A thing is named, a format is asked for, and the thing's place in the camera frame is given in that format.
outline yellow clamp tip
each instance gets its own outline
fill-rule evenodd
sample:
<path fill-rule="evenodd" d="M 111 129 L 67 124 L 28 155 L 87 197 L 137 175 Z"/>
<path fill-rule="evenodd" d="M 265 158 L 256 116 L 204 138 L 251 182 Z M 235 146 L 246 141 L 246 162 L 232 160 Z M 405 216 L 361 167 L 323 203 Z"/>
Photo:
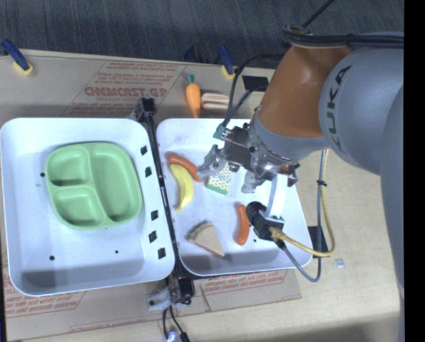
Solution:
<path fill-rule="evenodd" d="M 231 75 L 227 72 L 227 69 L 225 68 L 224 65 L 222 65 L 222 67 L 220 68 L 222 70 L 222 73 L 224 74 L 224 76 L 226 78 L 228 78 L 229 80 L 231 80 L 232 78 L 235 77 L 235 73 L 232 73 Z"/>
<path fill-rule="evenodd" d="M 25 76 L 28 76 L 32 73 L 32 71 L 34 70 L 34 67 L 28 62 L 27 63 L 29 65 L 29 68 L 27 68 L 26 70 L 24 70 L 20 65 L 18 65 L 16 62 L 13 62 L 13 67 L 18 70 L 20 73 L 22 73 Z"/>

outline toy banana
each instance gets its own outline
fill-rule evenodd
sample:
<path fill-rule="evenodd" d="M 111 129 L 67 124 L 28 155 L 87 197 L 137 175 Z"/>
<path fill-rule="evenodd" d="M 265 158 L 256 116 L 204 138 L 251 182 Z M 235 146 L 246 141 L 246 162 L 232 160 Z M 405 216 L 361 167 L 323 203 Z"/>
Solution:
<path fill-rule="evenodd" d="M 193 199 L 193 180 L 190 173 L 181 165 L 172 163 L 170 170 L 178 181 L 180 188 L 179 205 L 177 211 L 181 211 Z"/>

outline orange carrot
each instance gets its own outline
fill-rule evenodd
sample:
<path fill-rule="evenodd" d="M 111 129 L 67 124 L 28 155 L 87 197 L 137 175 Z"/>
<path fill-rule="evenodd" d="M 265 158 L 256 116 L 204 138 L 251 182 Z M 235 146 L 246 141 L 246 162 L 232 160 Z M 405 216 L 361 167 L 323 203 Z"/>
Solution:
<path fill-rule="evenodd" d="M 242 246 L 246 243 L 247 238 L 249 237 L 250 232 L 250 222 L 246 215 L 246 206 L 243 204 L 239 204 L 236 208 L 240 223 L 240 230 L 236 236 L 236 243 Z"/>
<path fill-rule="evenodd" d="M 187 77 L 189 84 L 185 88 L 185 94 L 187 96 L 187 102 L 189 103 L 190 111 L 194 118 L 200 117 L 200 106 L 201 106 L 201 94 L 200 86 L 193 81 L 195 80 L 194 75 Z"/>
<path fill-rule="evenodd" d="M 192 176 L 196 182 L 202 182 L 202 180 L 197 175 L 197 166 L 191 163 L 191 161 L 189 161 L 187 158 L 176 155 L 175 153 L 170 153 L 168 155 L 168 163 L 169 164 L 176 163 L 178 165 L 183 166 L 190 173 L 190 176 Z"/>

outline toy bread slice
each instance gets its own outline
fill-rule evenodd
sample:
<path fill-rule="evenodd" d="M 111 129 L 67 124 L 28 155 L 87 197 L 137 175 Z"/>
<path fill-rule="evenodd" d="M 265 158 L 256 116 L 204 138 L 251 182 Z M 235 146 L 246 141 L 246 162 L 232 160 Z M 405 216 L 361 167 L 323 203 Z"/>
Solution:
<path fill-rule="evenodd" d="M 188 241 L 212 252 L 216 256 L 225 256 L 219 236 L 211 223 L 202 223 L 196 227 L 189 234 Z"/>

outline green plate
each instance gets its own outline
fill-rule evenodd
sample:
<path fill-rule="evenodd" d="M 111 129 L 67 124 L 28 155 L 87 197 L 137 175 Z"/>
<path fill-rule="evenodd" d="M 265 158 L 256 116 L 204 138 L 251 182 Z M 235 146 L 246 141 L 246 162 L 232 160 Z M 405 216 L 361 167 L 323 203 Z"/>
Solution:
<path fill-rule="evenodd" d="M 113 143 L 87 142 L 57 148 L 46 161 L 46 179 L 58 218 L 75 229 L 129 222 L 143 206 L 132 160 Z"/>

